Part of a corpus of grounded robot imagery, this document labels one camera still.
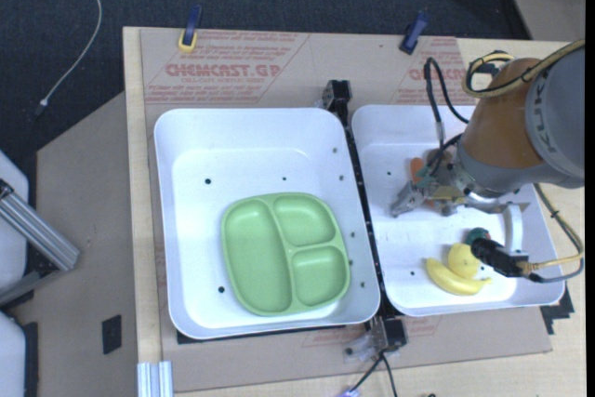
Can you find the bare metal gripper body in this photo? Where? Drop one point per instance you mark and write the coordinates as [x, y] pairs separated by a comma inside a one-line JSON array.
[[448, 183]]

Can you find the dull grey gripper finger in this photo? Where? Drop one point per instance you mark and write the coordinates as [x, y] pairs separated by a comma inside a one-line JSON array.
[[400, 205], [413, 189]]

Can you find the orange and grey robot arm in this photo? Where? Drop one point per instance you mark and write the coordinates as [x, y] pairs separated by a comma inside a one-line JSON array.
[[506, 125]]

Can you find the orange carrot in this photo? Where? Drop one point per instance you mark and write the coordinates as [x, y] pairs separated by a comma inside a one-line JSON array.
[[416, 166]]

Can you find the thin black and white rod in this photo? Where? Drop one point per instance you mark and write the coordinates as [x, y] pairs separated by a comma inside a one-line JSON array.
[[365, 204]]

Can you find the white plastic tray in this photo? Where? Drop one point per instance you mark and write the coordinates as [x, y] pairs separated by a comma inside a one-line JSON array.
[[409, 246], [200, 139]]

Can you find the green and red toy food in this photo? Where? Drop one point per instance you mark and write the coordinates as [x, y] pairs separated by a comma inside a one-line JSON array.
[[475, 234]]

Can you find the yellow lemon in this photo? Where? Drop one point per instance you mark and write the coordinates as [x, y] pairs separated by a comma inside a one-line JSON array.
[[462, 260]]

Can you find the yellow banana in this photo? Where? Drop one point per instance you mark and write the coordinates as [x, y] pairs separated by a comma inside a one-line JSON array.
[[451, 283]]

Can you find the green divided plate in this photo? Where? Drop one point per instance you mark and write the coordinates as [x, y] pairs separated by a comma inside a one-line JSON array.
[[255, 255]]

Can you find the brown cardboard board, red print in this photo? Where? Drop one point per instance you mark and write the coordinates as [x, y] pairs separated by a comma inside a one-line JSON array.
[[279, 60]]

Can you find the black cylinder on white bracket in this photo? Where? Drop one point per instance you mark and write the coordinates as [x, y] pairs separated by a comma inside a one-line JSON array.
[[504, 259]]

